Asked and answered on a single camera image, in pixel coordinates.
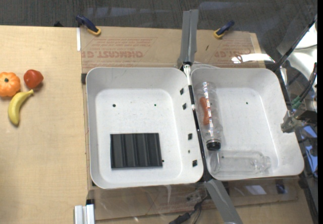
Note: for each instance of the black ribbed rectangular plate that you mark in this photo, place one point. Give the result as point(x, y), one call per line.
point(136, 150)

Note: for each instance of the brown cardboard board red print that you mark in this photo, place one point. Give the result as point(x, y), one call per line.
point(151, 49)

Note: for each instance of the yellow banana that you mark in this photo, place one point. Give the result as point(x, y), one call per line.
point(15, 109)

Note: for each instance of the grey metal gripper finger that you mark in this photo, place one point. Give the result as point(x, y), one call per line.
point(287, 125)
point(291, 115)

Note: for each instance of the orange toy pumpkin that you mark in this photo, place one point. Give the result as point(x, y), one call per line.
point(9, 84)

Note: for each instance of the white plastic tray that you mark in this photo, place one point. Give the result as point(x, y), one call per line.
point(252, 127)
point(141, 117)

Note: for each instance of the clear plastic bottle black cap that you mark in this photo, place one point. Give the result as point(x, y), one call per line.
point(214, 132)

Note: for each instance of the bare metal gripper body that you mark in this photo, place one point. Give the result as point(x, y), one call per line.
point(307, 116)

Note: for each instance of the clear plastic bottle without cap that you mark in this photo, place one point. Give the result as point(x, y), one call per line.
point(239, 163)

